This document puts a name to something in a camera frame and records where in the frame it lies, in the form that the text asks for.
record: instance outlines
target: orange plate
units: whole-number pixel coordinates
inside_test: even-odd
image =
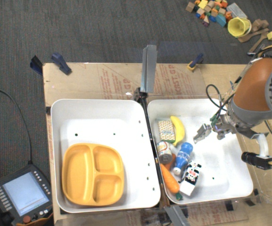
[[[104,206],[117,202],[124,189],[120,154],[106,145],[78,143],[65,153],[62,189],[73,203]]]

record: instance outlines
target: pile of toy blocks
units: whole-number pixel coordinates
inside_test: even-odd
[[[196,16],[202,19],[205,27],[209,26],[209,21],[217,22],[224,27],[231,19],[232,12],[227,11],[228,2],[226,0],[196,0],[189,2],[186,11],[196,12]]]

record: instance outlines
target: wooden spoon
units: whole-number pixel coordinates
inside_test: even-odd
[[[244,37],[240,37],[240,38],[238,38],[238,40],[239,40],[241,43],[244,43],[244,42],[249,41],[249,39],[251,39],[253,36],[258,35],[258,34],[261,34],[261,33],[264,33],[264,32],[268,32],[268,31],[269,31],[268,28],[264,28],[264,29],[259,30],[259,31],[256,31],[256,32],[249,33],[249,34],[245,35]]]
[[[260,38],[259,40],[255,43],[255,45],[253,45],[253,47],[249,50],[250,53],[252,53],[256,48],[257,46],[261,43],[261,41],[263,41],[264,39],[268,38],[267,37],[267,34],[268,32],[264,32],[260,35]]]

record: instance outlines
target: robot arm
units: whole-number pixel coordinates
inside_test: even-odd
[[[220,114],[221,108],[210,119],[211,125],[203,124],[193,138],[194,143],[207,137],[212,131],[219,140],[227,133],[240,133],[250,139],[256,139],[260,145],[260,154],[245,152],[242,160],[258,168],[271,169],[272,157],[268,155],[266,133],[256,133],[252,128],[264,120],[272,119],[272,58],[261,57],[252,61],[246,69],[234,93],[223,103],[227,112]]]

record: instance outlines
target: carrot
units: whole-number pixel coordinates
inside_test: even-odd
[[[180,185],[177,182],[177,180],[173,177],[173,175],[169,172],[169,170],[167,170],[165,165],[160,164],[160,167],[161,167],[161,172],[163,175],[165,185],[168,188],[168,190],[172,192],[173,194],[178,193],[180,190]]]
[[[167,170],[170,170],[170,167],[172,166],[173,162],[175,161],[176,158],[176,154],[173,154],[173,159],[171,160],[171,162],[164,164],[164,166],[167,168]]]

